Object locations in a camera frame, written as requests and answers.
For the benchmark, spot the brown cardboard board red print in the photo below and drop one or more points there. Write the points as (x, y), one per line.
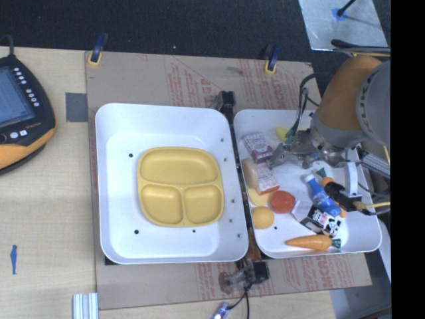
(133, 78)

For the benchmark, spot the small orange toy carrot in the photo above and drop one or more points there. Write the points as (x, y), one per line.
(327, 180)

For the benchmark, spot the white plastic tray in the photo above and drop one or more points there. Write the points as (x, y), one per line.
(358, 231)
(116, 178)

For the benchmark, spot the orange and white carton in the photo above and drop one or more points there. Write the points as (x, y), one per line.
(267, 179)

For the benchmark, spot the blue bottle white cap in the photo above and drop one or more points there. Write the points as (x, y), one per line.
(320, 194)

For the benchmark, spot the yellow flat toy slice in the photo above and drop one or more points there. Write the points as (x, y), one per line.
(259, 198)

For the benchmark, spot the black and white cow carton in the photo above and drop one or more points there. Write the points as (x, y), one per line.
(327, 223)

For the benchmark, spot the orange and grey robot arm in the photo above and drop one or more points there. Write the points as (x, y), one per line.
(345, 95)

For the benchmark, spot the black cylinder on white bracket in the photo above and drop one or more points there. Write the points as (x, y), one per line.
(348, 198)

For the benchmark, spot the small yellow toy fruit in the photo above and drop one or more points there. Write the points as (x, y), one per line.
(282, 133)

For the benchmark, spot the yellow divided plate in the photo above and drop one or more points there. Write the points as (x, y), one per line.
(179, 184)

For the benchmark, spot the cream oval toy bread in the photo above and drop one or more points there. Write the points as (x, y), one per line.
(249, 173)

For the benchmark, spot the large orange toy carrot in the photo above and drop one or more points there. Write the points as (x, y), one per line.
(308, 242)

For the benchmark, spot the yellow toy ball fruit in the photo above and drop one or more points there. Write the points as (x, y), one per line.
(262, 217)

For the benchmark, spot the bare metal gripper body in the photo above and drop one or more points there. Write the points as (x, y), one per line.
(307, 143)

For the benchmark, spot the red toy tomato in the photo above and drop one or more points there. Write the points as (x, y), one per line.
(282, 202)

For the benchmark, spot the pink and white carton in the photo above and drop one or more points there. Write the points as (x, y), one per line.
(257, 146)

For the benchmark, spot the thin black and white rod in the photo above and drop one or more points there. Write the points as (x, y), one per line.
(240, 174)

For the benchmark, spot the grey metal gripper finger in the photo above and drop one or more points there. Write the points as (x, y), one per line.
(278, 156)
(310, 161)

